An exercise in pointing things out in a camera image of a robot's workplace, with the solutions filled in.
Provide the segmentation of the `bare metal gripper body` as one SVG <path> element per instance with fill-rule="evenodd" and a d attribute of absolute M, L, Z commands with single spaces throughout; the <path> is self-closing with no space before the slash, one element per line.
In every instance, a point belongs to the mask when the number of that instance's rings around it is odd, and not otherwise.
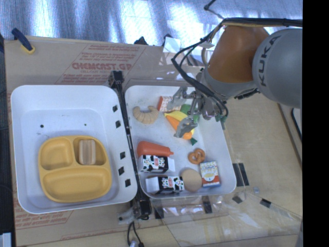
<path fill-rule="evenodd" d="M 187 115 L 193 120 L 196 116 L 203 117 L 205 120 L 214 118 L 215 120 L 222 120 L 223 108 L 212 97 L 206 96 L 199 90 L 184 87 L 184 100 L 191 99 Z"/>

